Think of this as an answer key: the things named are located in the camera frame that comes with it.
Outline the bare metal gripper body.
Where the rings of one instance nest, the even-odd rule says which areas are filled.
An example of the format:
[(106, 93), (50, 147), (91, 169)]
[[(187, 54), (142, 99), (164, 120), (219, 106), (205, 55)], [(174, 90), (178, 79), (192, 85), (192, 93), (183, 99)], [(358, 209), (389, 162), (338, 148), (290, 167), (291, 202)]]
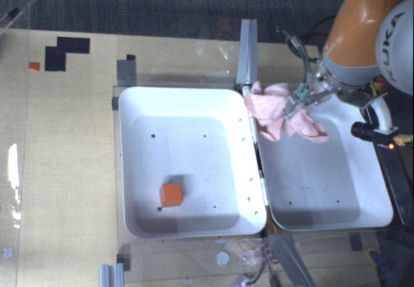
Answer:
[(326, 102), (337, 93), (338, 88), (339, 83), (328, 70), (318, 69), (315, 74), (307, 76), (305, 106), (320, 105)]

